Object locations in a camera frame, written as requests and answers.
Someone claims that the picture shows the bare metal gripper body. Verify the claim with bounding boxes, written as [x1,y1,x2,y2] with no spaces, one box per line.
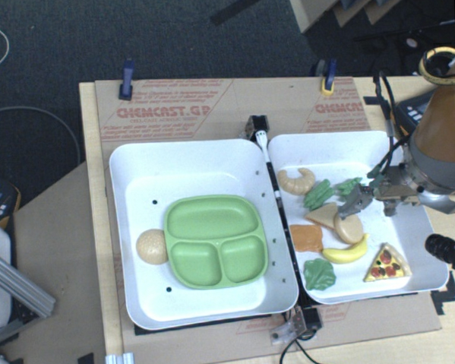
[369,161,455,219]

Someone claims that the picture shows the green pea pods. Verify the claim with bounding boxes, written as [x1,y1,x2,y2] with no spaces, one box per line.
[334,176,365,202]

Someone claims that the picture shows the tan round biscuit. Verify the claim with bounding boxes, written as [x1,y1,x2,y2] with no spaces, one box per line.
[333,212,365,246]

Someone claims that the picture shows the tan triangular sandwich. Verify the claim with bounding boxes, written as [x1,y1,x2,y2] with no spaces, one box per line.
[303,201,342,232]

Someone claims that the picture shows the green beans bundle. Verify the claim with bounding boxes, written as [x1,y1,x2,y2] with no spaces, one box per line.
[302,178,337,212]

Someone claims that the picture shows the yellow banana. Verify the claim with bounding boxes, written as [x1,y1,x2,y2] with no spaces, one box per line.
[321,233,371,266]

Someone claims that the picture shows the orange flat slice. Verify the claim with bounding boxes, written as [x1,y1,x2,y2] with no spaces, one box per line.
[289,222,325,255]

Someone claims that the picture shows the white plastic tray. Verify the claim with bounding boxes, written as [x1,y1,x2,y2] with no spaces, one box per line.
[107,135,302,333]
[265,125,452,309]

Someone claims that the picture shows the tan croissant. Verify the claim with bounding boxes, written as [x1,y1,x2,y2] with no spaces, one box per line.
[276,166,318,198]

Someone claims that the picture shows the pizza slice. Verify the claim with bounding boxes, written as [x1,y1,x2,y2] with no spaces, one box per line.
[361,240,414,283]

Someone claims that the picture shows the green lettuce leaf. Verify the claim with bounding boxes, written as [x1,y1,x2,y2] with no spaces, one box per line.
[302,256,338,292]

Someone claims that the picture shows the thin black and white rod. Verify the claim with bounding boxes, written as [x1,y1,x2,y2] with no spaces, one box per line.
[254,129,308,310]

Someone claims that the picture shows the green divided plate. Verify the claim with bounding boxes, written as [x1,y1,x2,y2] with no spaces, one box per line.
[161,191,271,293]

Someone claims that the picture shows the brown cardboard board red print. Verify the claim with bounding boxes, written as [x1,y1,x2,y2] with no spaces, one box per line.
[93,62,445,364]

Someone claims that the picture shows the tan round bun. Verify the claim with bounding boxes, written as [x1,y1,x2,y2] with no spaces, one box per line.
[134,228,170,267]

